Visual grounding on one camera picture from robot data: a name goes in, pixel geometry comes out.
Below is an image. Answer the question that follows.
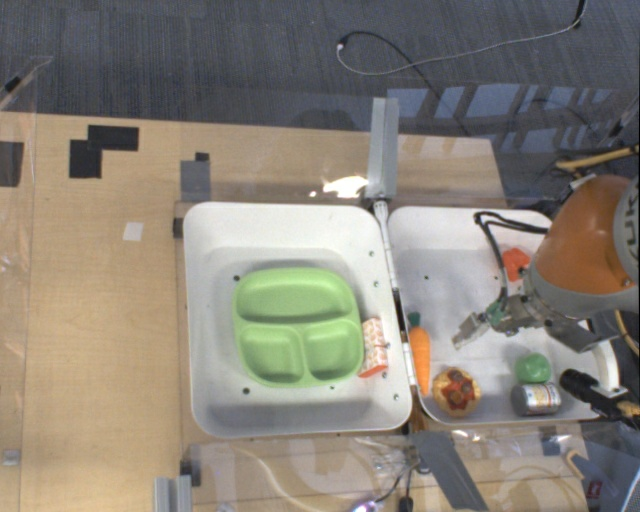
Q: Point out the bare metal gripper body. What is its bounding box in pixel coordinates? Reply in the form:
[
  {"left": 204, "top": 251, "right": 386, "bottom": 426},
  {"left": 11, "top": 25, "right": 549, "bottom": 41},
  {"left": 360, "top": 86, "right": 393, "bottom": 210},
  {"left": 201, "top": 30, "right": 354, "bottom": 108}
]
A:
[{"left": 488, "top": 293, "right": 552, "bottom": 336}]

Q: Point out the orange carrot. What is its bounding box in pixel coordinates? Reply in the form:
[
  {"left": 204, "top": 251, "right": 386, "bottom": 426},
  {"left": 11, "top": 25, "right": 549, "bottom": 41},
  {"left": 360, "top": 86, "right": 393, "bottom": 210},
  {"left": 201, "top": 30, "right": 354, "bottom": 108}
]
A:
[{"left": 406, "top": 311, "right": 433, "bottom": 397}]

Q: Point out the orange toy food piece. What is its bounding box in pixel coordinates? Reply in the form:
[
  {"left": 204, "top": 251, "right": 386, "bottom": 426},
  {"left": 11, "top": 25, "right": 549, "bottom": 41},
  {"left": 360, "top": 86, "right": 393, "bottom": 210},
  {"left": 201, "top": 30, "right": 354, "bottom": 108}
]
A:
[{"left": 501, "top": 246, "right": 533, "bottom": 284}]

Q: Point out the round toy pizza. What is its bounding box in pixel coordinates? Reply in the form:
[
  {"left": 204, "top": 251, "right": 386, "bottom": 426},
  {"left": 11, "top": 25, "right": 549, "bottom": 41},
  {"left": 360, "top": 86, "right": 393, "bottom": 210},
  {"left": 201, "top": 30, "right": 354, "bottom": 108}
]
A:
[{"left": 431, "top": 366, "right": 483, "bottom": 418}]

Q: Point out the white plastic tray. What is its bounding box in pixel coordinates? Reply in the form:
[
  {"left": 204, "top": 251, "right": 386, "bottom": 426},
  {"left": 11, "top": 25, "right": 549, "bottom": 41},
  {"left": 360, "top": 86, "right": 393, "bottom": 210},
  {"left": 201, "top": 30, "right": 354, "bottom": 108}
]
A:
[
  {"left": 387, "top": 205, "right": 602, "bottom": 427},
  {"left": 182, "top": 201, "right": 414, "bottom": 440}
]

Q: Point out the green ball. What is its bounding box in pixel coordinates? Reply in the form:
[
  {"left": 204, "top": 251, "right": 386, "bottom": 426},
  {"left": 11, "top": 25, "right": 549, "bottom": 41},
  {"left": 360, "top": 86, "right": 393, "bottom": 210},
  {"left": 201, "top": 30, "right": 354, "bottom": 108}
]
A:
[{"left": 514, "top": 352, "right": 553, "bottom": 386}]

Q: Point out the silver can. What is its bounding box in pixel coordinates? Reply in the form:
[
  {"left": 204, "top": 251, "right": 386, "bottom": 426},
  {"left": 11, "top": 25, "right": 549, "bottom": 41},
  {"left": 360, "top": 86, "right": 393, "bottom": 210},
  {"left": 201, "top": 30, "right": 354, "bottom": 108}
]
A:
[{"left": 509, "top": 382, "right": 563, "bottom": 418}]

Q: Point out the orange and white carton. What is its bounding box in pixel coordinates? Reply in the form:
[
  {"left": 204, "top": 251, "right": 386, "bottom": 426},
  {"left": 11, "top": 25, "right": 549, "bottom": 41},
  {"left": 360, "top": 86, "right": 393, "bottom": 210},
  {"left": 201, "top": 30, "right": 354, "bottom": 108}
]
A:
[{"left": 356, "top": 315, "right": 392, "bottom": 379}]

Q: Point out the green divided plate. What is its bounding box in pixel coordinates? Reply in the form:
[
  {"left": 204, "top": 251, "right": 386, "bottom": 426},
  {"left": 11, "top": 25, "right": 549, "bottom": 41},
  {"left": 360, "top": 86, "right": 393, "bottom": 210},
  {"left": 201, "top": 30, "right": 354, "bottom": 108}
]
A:
[{"left": 231, "top": 267, "right": 366, "bottom": 389}]

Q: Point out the black cylinder on white bracket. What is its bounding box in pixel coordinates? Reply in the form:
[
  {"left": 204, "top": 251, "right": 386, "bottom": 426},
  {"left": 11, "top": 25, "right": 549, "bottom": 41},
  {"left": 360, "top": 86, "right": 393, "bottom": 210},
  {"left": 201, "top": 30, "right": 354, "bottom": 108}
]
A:
[{"left": 558, "top": 342, "right": 630, "bottom": 419}]

